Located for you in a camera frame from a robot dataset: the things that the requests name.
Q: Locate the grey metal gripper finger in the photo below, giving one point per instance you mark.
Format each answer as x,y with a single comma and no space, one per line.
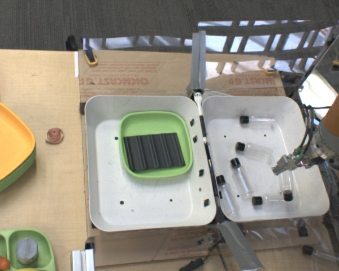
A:
277,169
286,159

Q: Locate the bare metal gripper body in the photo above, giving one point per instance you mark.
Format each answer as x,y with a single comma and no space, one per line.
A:
313,162

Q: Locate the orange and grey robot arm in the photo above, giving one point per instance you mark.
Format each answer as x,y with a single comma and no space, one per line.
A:
336,114

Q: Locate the clear bottle with black cap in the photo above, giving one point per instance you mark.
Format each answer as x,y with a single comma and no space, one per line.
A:
244,119
288,195
221,180
307,250
257,200
235,162
240,146

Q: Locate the white plastic tray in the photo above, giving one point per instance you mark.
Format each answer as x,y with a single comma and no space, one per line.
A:
308,196
147,205

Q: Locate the thin black and white rod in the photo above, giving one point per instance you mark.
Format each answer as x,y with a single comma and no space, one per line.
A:
203,126

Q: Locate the black ribbed rack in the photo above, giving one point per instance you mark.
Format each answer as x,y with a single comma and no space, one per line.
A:
154,151

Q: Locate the brown cardboard board, red print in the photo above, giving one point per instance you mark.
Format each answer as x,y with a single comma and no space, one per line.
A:
164,72

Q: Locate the brown round doughnut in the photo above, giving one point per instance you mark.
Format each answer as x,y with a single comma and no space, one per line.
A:
55,135

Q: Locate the green divided plate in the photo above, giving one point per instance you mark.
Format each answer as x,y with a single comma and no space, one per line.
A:
45,253

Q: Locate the grey can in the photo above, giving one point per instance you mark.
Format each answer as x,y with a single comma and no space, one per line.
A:
27,250

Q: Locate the yellow banana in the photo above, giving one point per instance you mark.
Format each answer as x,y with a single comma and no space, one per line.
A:
28,269

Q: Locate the yellow plate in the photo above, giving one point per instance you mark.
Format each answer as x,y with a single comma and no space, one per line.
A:
5,143

